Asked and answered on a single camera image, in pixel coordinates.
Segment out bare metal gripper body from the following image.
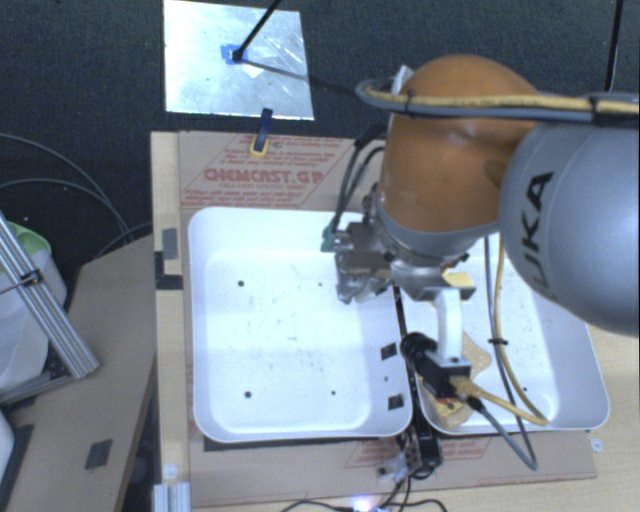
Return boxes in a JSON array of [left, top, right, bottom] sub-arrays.
[[333, 192, 402, 281]]

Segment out white plastic tray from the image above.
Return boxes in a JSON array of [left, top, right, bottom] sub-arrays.
[[187, 206, 414, 445], [401, 233, 612, 435]]

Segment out yellow toy food piece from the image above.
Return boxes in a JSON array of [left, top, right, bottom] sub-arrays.
[[441, 271, 477, 302]]

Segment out brown cardboard board red print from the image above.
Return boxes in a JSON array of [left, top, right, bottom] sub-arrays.
[[177, 130, 599, 509]]

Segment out tan toy bread slice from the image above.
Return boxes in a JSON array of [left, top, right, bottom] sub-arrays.
[[460, 331, 492, 375]]

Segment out toy pizza slice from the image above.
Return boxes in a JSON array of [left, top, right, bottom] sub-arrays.
[[422, 379, 475, 429]]

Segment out black cylinder on white bracket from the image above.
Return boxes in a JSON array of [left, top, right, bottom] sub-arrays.
[[399, 287, 474, 401]]

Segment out black block with thin wires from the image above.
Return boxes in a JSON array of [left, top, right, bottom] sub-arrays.
[[415, 428, 445, 469]]

